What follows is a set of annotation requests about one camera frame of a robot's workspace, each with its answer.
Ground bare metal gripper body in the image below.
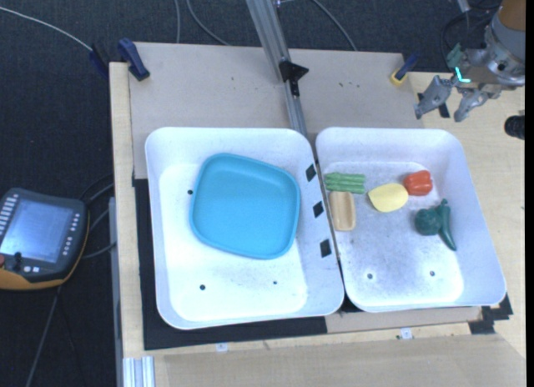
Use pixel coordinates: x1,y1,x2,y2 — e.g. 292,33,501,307
454,45,526,91

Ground red toy bell pepper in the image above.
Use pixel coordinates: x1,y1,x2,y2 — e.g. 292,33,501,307
402,169,434,197

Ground yellow toy lemon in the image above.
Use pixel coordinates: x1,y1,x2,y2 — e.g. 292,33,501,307
366,182,410,214

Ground green toy beans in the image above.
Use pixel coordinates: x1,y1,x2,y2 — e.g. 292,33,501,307
323,171,367,195

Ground green toy chili pepper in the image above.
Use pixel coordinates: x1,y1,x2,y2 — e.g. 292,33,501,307
435,198,458,252

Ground green toy broccoli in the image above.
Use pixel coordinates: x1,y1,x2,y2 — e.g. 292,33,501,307
414,208,442,237

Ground tan toy bread bun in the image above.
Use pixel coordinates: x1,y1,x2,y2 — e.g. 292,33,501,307
328,190,357,233

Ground white plastic tray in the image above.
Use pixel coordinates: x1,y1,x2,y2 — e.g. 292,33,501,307
314,126,508,314
144,126,346,331

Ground brown flat board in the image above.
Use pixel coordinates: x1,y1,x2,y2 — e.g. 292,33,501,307
127,42,483,334

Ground blue plate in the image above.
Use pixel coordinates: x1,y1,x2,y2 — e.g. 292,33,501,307
189,152,303,261

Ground black cylinder on white bracket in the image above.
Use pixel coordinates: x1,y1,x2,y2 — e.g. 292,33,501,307
503,113,526,141

